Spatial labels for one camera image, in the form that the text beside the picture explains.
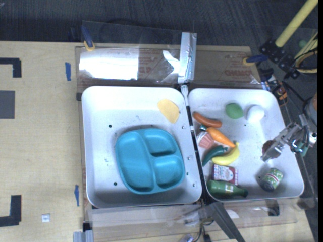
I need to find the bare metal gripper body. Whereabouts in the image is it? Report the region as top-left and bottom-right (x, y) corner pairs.
(274, 113), (318, 149)

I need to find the brown doughnut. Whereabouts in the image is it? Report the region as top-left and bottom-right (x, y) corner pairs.
(261, 140), (282, 160)

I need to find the white plastic tray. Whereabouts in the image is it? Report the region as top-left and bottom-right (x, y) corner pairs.
(188, 88), (305, 203)
(81, 85), (203, 209)

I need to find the green can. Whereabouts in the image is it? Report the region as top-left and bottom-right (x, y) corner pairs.
(258, 167), (284, 193)

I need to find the white egg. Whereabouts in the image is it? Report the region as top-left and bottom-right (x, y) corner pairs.
(246, 105), (265, 123)

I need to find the yellow banana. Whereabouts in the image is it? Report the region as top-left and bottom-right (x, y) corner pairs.
(211, 142), (241, 166)

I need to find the red and white carton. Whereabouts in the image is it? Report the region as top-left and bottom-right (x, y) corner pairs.
(211, 164), (239, 186)

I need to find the orange carrot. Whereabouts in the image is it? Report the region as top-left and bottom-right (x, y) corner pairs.
(199, 125), (236, 149)

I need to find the green round fruit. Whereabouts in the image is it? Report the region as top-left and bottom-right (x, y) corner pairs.
(225, 102), (244, 120)

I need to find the green pepper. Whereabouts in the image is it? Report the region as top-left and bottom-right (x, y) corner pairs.
(201, 145), (229, 167)

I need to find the green bottle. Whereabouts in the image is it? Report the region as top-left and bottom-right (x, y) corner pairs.
(207, 179), (249, 199)

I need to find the pink cupcake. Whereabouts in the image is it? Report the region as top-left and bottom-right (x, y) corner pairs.
(196, 131), (215, 149)

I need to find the orange sausage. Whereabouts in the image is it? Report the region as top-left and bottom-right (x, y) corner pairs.
(192, 111), (223, 129)

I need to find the yellow flat slice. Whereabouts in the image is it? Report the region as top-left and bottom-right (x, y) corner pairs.
(157, 99), (180, 124)

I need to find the blue divided plate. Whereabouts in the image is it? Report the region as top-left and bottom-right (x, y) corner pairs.
(115, 128), (186, 195)

